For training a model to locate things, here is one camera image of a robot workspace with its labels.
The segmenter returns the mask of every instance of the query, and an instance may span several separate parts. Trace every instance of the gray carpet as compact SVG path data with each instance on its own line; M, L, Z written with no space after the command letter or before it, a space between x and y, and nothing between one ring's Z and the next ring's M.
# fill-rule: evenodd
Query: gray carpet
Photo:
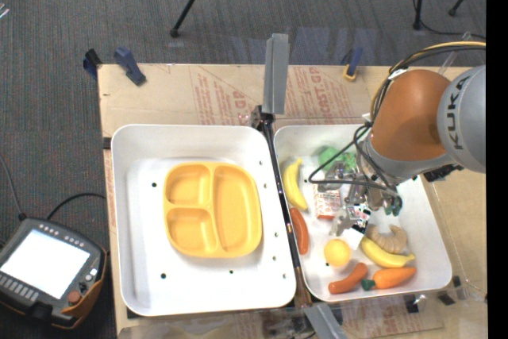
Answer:
M0 154L23 210L44 217L75 193L105 192L97 83L83 70L90 48L104 63L113 63L123 45L139 63L264 64L266 40L287 33L290 64L341 64L349 49L362 47L360 65L392 65L465 32L485 37L487 0L464 0L451 17L456 1L423 0L425 26L415 30L416 0L196 0L173 38L187 0L0 0L10 9L0 19ZM445 57L425 63L441 65ZM454 65L485 59L462 52ZM54 220L109 246L100 198L76 199ZM2 171L0 239L16 227ZM112 307L109 280L88 319L71 332L0 307L0 337L113 338Z

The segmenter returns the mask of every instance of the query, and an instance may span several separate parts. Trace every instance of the croissant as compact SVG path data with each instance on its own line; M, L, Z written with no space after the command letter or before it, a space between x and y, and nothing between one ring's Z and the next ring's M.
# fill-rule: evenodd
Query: croissant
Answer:
M393 233L390 236L385 236L378 231L377 225L369 225L365 236L374 241L383 250L398 254L407 244L406 231L396 225L390 225L390 230Z

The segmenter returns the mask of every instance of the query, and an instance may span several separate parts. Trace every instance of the orange carrot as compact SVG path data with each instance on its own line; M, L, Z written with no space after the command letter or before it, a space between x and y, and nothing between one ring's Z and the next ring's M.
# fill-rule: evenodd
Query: orange carrot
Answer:
M372 276L372 279L363 279L362 287L365 291L372 288L384 290L405 282L416 273L415 267L383 268Z
M290 208L289 215L291 216L291 221L293 222L298 253L307 254L309 251L309 231L307 230L305 219L296 208Z
M333 281L328 284L328 291L330 294L341 294L352 290L362 278L367 275L367 265L365 263L356 263L352 272L345 278L338 281Z

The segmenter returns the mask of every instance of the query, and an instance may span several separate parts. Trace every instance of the yellow plate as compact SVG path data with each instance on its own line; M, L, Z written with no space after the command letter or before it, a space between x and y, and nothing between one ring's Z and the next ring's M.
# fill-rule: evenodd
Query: yellow plate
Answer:
M174 166L164 180L164 219L167 239L188 256L244 256L261 241L256 182L234 164Z

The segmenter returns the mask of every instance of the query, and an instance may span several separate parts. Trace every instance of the blue clamp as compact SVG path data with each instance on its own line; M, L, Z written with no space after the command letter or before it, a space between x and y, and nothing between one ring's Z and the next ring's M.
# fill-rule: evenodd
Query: blue clamp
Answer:
M358 63L360 62L360 57L362 56L362 52L364 50L361 47L358 48L352 48L349 50L349 52L345 55L345 57L342 59L341 64L345 65L344 74L343 76L348 81L354 81L356 78L356 67L358 66Z
M95 50L93 48L89 49L85 54L85 59L83 60L83 68L86 72L92 75L95 80L97 80L97 66L101 64L102 61L98 58Z
M143 75L140 68L137 66L137 62L133 57L133 54L126 47L118 47L114 52L114 59L117 64L124 68L127 68L127 76L136 85L141 85L146 81L146 76Z

